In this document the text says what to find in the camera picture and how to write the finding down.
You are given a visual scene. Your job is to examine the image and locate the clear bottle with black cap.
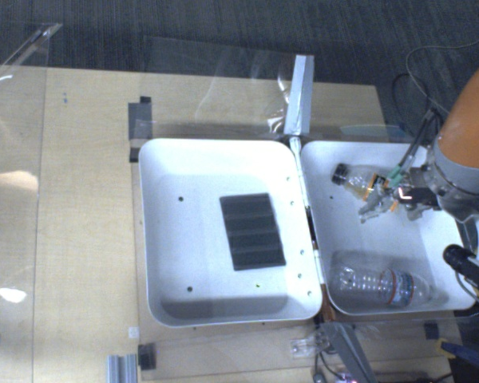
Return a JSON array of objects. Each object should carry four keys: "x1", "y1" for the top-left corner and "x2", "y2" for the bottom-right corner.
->
[{"x1": 331, "y1": 162, "x2": 389, "y2": 203}]

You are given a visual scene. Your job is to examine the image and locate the clear bottle with red label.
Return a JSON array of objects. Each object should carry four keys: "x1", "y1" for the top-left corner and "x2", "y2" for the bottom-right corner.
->
[{"x1": 330, "y1": 263, "x2": 435, "y2": 309}]

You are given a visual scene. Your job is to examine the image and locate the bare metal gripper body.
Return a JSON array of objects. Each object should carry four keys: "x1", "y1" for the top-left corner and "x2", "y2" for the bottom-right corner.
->
[{"x1": 390, "y1": 168, "x2": 466, "y2": 222}]

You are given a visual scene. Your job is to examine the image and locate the thin black and white rod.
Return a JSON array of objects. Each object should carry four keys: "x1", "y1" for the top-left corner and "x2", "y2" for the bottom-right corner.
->
[{"x1": 288, "y1": 135, "x2": 325, "y2": 294}]

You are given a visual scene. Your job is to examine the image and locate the white plastic tray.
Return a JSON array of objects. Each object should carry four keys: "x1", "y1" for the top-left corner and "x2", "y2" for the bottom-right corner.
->
[
  {"x1": 137, "y1": 137, "x2": 324, "y2": 329},
  {"x1": 299, "y1": 140, "x2": 477, "y2": 317}
]

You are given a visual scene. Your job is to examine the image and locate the black ribbed rectangular pad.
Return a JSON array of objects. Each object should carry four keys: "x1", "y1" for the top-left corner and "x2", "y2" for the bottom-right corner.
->
[{"x1": 219, "y1": 191, "x2": 287, "y2": 272}]

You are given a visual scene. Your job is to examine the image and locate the black cylinder on white bracket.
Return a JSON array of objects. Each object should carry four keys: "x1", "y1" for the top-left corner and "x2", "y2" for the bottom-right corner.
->
[{"x1": 442, "y1": 215, "x2": 479, "y2": 286}]

